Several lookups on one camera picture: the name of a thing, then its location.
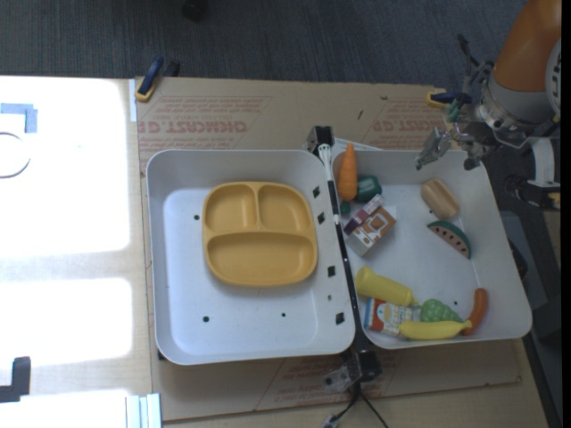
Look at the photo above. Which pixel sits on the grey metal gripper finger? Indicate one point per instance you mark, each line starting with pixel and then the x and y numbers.
pixel 424 158
pixel 441 140

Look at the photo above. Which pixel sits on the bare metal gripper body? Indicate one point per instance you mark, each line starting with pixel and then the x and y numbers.
pixel 486 133

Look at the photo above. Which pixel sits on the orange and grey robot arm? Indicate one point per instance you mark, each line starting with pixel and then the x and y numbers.
pixel 526 47

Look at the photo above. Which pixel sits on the tan bread bun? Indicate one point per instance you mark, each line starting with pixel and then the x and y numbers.
pixel 439 199

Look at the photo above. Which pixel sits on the orange carrot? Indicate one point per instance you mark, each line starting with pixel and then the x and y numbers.
pixel 348 176

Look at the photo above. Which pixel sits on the purple and white carton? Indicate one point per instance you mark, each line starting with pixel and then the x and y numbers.
pixel 363 214

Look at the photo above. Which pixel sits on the watermelon slice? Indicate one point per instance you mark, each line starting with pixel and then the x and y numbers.
pixel 452 236

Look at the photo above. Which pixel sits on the white and orange carton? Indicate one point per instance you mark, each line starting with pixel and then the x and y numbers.
pixel 372 234

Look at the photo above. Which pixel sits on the white plastic tray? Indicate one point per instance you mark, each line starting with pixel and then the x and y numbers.
pixel 250 319
pixel 415 265

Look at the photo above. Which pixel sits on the yellow mustard bottle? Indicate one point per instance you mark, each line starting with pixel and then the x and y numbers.
pixel 383 285

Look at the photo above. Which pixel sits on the green grapes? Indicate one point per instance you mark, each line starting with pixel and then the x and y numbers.
pixel 439 312

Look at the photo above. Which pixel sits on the orange sausage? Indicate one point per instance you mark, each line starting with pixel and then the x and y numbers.
pixel 478 310

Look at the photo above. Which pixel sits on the orange and white packet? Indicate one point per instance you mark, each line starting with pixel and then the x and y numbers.
pixel 386 317

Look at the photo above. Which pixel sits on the yellow banana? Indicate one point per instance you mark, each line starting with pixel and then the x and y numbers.
pixel 432 329

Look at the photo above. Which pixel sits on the brown cardboard board red print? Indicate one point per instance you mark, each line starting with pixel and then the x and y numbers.
pixel 250 114

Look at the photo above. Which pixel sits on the yellow divided plate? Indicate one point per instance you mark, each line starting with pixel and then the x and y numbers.
pixel 261 248

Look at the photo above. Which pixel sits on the black cylinder on white bracket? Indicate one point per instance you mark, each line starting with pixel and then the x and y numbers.
pixel 543 158

